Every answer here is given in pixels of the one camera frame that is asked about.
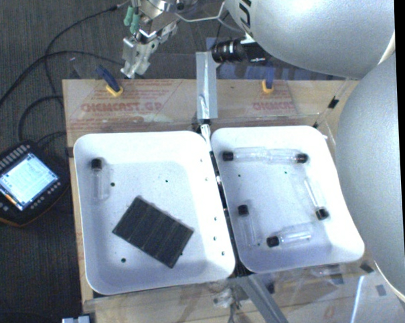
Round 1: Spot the clear plastic bottle black cap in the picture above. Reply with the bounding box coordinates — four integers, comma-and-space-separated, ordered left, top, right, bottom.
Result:
265, 227, 315, 249
236, 203, 261, 249
266, 147, 310, 166
222, 146, 270, 163
301, 176, 330, 222
89, 156, 113, 202

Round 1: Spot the brown cardboard board red print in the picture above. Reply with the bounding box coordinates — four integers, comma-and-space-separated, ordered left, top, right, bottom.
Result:
61, 66, 378, 323

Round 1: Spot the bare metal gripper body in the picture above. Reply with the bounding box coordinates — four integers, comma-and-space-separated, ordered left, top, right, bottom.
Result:
136, 0, 202, 45

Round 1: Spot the black ribbed rectangular panel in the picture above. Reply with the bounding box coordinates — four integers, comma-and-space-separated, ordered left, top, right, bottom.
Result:
110, 193, 197, 272

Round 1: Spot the black cylinder on white bracket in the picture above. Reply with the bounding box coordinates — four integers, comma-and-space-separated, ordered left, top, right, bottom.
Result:
173, 0, 273, 68

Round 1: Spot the white plastic tray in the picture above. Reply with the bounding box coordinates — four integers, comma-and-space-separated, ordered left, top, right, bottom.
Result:
72, 127, 238, 298
208, 120, 367, 277

